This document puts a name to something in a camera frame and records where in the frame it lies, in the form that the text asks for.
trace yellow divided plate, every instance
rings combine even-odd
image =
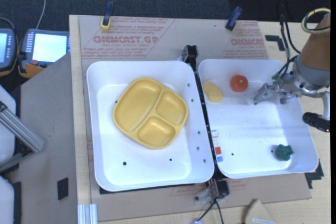
[[[133,81],[113,109],[113,120],[120,131],[157,150],[174,141],[187,117],[183,98],[150,78]]]

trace orange object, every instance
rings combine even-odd
[[[248,87],[248,80],[242,75],[234,75],[230,79],[230,87],[235,92],[243,92]]]

